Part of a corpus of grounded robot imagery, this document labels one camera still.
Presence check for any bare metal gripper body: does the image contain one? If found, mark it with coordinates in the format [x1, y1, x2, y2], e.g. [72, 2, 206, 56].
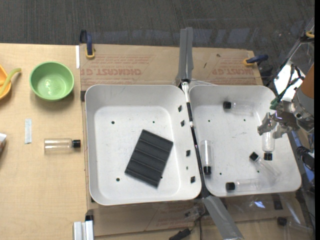
[274, 100, 315, 132]

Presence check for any clear plastic bottle black cap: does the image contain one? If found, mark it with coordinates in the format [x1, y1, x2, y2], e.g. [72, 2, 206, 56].
[222, 100, 255, 116]
[248, 151, 281, 179]
[225, 178, 261, 193]
[43, 137, 82, 155]
[261, 131, 276, 162]
[276, 216, 314, 235]
[200, 139, 213, 176]

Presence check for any white plastic tray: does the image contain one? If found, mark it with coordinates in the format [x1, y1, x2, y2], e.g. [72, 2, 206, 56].
[84, 84, 203, 207]
[188, 84, 303, 198]

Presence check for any black ribbed rectangular mat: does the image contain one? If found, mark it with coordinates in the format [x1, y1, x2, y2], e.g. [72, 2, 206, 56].
[124, 129, 174, 189]

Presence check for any brown cardboard board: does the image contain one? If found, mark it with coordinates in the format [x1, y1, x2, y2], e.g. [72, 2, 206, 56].
[79, 43, 309, 237]

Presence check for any green bowl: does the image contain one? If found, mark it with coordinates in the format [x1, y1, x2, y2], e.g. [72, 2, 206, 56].
[28, 61, 76, 102]

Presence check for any orange divided plate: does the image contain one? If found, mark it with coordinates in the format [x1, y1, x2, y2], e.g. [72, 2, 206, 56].
[0, 63, 13, 101]

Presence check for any black cylinder on white bracket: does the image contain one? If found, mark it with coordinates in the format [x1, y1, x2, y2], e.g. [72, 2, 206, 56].
[296, 145, 315, 171]

